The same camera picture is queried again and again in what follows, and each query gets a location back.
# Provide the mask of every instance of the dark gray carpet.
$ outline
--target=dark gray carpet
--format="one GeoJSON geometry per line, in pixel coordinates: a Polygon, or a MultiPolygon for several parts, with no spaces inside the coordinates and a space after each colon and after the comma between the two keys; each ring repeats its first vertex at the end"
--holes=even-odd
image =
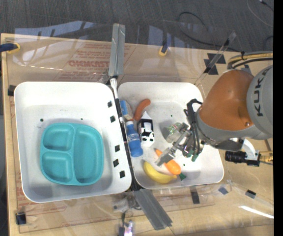
{"type": "MultiPolygon", "coordinates": [[[[234,30],[232,50],[273,50],[274,0],[263,1],[271,8],[258,0],[0,0],[0,34],[86,21],[125,25],[127,43],[161,45],[170,37],[172,46],[217,50],[234,30]],[[189,13],[178,22],[182,12],[189,13]]],[[[74,34],[109,40],[108,29],[74,34]]]]}

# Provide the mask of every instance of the turquoise bowl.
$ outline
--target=turquoise bowl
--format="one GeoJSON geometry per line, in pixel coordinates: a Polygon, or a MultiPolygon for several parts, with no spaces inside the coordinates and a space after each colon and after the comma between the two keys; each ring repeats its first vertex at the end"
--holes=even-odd
{"type": "Polygon", "coordinates": [[[91,185],[102,175],[104,147],[100,133],[77,123],[55,123],[46,127],[40,145],[43,175],[54,183],[91,185]]]}

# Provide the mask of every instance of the white plastic tray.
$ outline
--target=white plastic tray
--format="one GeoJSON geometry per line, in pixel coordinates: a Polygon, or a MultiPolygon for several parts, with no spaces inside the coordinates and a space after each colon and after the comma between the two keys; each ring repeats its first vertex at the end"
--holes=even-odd
{"type": "MultiPolygon", "coordinates": [[[[186,175],[186,178],[182,181],[178,177],[168,184],[159,184],[151,180],[142,168],[142,163],[146,160],[156,170],[170,174],[164,165],[161,167],[155,165],[155,161],[158,159],[155,148],[164,151],[172,146],[164,139],[161,133],[162,128],[175,122],[188,124],[184,114],[186,104],[194,98],[202,101],[201,93],[196,86],[178,82],[127,82],[120,85],[118,95],[120,100],[126,100],[131,105],[133,111],[142,100],[148,98],[151,101],[145,111],[153,120],[155,143],[149,148],[143,147],[142,156],[131,157],[136,180],[142,187],[158,189],[212,184],[222,180],[224,168],[219,151],[206,145],[195,162],[192,162],[191,158],[184,157],[182,152],[177,150],[175,161],[181,166],[182,173],[186,175]]],[[[198,107],[197,104],[193,105],[195,111],[198,107]]]]}
{"type": "Polygon", "coordinates": [[[130,187],[132,176],[113,93],[108,86],[85,82],[24,82],[16,87],[14,98],[22,187],[27,198],[44,203],[121,193],[130,187]],[[48,125],[57,122],[85,124],[100,132],[104,142],[104,170],[95,184],[62,185],[43,176],[39,158],[41,136],[48,125]]]}

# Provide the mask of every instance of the orange carrot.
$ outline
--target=orange carrot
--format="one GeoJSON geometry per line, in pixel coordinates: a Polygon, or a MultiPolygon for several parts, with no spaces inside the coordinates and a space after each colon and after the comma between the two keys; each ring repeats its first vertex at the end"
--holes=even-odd
{"type": "MultiPolygon", "coordinates": [[[[157,156],[160,156],[162,154],[162,151],[156,149],[156,154],[157,156]]],[[[167,170],[170,171],[172,174],[174,175],[181,174],[181,167],[174,160],[171,160],[168,163],[164,163],[164,165],[166,166],[167,170]]]]}
{"type": "Polygon", "coordinates": [[[134,114],[134,119],[135,120],[140,120],[142,118],[142,111],[144,110],[145,107],[150,105],[150,100],[149,99],[145,99],[143,100],[136,108],[135,110],[135,114],[134,114]]]}

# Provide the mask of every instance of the yellow banana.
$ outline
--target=yellow banana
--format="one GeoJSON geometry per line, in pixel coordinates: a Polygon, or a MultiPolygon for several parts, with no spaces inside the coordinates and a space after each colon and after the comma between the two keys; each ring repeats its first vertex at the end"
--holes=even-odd
{"type": "Polygon", "coordinates": [[[169,183],[172,179],[176,179],[176,175],[169,176],[163,174],[153,168],[152,165],[146,161],[143,163],[143,170],[145,171],[147,176],[158,183],[165,184],[169,183]]]}

